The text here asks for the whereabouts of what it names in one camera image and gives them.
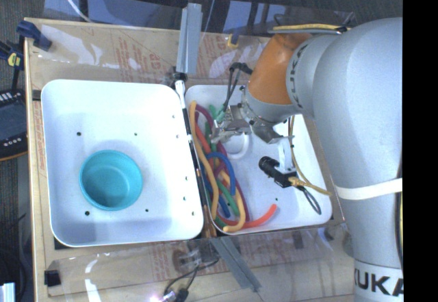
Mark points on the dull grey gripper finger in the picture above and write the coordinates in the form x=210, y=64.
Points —
x=217, y=128
x=219, y=138

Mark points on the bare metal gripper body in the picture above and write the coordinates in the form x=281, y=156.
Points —
x=237, y=121

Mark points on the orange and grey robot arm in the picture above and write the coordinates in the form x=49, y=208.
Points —
x=349, y=115

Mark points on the white plastic tray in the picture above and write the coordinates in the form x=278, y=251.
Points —
x=113, y=112
x=267, y=204

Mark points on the teal bowl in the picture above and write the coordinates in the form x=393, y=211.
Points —
x=111, y=180

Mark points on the brown cardboard board red print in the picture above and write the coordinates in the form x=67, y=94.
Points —
x=102, y=50

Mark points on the black cylinder on white bracket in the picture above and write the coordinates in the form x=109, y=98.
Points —
x=273, y=170

